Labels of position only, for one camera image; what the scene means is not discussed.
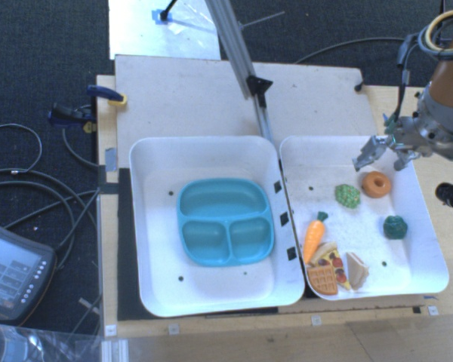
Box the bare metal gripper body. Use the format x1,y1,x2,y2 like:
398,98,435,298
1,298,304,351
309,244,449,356
387,115,453,162

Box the orange doughnut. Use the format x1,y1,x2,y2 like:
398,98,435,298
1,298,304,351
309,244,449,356
361,170,393,198

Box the green grapes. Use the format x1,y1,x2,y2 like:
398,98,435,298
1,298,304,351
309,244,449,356
334,183,362,210

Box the green broccoli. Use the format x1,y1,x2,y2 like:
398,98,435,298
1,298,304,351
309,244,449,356
382,214,408,241

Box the orange carrot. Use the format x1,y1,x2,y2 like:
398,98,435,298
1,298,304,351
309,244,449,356
302,210,330,265

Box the thin black and white rod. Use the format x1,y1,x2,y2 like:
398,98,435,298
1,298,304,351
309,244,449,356
277,158,307,290

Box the white plastic tray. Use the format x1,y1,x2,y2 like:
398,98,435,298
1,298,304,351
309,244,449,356
128,135,307,318
279,134,451,302

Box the pizza slice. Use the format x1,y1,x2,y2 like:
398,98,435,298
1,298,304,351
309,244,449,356
310,241,353,292

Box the beige sandwich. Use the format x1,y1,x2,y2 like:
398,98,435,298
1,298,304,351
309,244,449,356
345,251,370,291

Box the brown waffle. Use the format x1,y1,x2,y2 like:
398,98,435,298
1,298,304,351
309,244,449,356
306,264,339,297

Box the blue divided plate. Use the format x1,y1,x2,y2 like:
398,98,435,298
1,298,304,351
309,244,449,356
176,177,276,268

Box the pale wood board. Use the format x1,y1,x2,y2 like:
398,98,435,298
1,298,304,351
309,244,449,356
95,74,453,339

